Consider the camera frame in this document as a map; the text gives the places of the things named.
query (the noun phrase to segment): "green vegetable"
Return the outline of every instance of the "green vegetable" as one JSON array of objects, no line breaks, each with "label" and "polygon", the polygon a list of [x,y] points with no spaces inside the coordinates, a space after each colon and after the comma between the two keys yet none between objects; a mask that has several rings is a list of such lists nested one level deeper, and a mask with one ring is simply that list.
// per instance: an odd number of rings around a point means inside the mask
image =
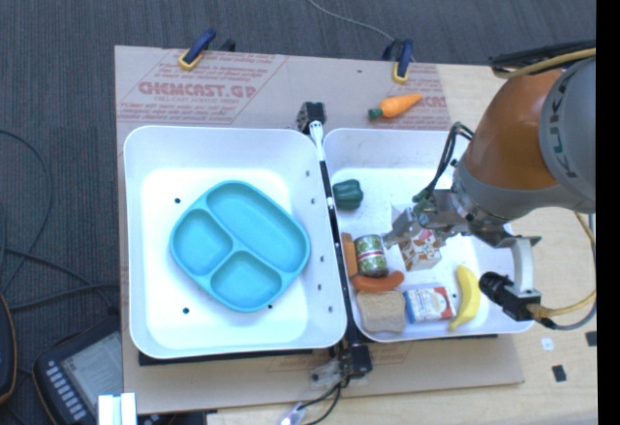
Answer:
[{"label": "green vegetable", "polygon": [[355,210],[361,205],[361,201],[364,198],[359,181],[356,179],[349,179],[334,184],[332,190],[336,208],[341,210]]}]

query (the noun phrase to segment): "wooden table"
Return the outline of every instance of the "wooden table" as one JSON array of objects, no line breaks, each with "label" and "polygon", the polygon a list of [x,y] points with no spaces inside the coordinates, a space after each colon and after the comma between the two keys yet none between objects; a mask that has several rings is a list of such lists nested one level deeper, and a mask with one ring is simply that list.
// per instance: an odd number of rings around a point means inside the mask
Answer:
[{"label": "wooden table", "polygon": [[[485,67],[438,66],[452,120],[475,129],[503,81]],[[540,235],[535,247],[535,285],[542,303],[563,307],[582,299],[595,286],[592,254],[574,214],[540,209],[512,224],[514,233]],[[589,307],[556,319],[568,324]],[[573,331],[535,324],[513,335],[525,381],[521,384],[341,399],[325,423],[384,424],[585,424],[598,423],[596,317]],[[594,333],[590,346],[587,333]],[[566,379],[556,380],[554,367]],[[312,407],[304,421],[319,417],[329,402]],[[270,405],[218,410],[208,425],[279,423],[288,407]]]}]

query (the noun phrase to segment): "cardboard sheet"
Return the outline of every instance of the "cardboard sheet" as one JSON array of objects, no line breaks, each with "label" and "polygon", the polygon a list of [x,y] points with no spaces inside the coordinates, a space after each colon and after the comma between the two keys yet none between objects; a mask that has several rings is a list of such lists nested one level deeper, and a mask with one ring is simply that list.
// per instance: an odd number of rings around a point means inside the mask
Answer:
[{"label": "cardboard sheet", "polygon": [[[181,70],[181,49],[117,46],[116,121],[123,316],[124,391],[139,413],[209,410],[311,399],[310,371],[326,349],[147,365],[128,329],[128,252],[123,142],[143,125],[295,128],[305,102],[325,104],[325,132],[339,128],[446,131],[450,115],[437,67],[412,64],[409,80],[391,78],[385,61],[338,60],[208,51],[192,72]],[[396,94],[422,100],[395,119],[370,121],[367,110]],[[516,383],[523,375],[510,336],[370,345],[374,370],[344,397]]]}]

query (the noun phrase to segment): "bread slice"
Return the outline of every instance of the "bread slice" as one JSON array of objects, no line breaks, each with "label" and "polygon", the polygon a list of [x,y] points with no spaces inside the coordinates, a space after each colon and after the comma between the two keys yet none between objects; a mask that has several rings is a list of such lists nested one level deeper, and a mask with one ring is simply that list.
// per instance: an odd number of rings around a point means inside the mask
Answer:
[{"label": "bread slice", "polygon": [[359,291],[356,296],[361,328],[367,332],[402,332],[405,329],[405,298],[396,290]]}]

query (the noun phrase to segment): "yellow banana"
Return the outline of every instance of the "yellow banana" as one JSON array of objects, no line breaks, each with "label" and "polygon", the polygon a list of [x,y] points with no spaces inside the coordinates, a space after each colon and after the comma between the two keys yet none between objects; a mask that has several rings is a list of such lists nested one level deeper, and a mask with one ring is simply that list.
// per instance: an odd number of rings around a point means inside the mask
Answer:
[{"label": "yellow banana", "polygon": [[458,265],[456,279],[461,287],[461,304],[456,317],[449,323],[450,330],[454,330],[461,323],[466,323],[475,317],[481,306],[481,289],[474,272],[465,265]]}]

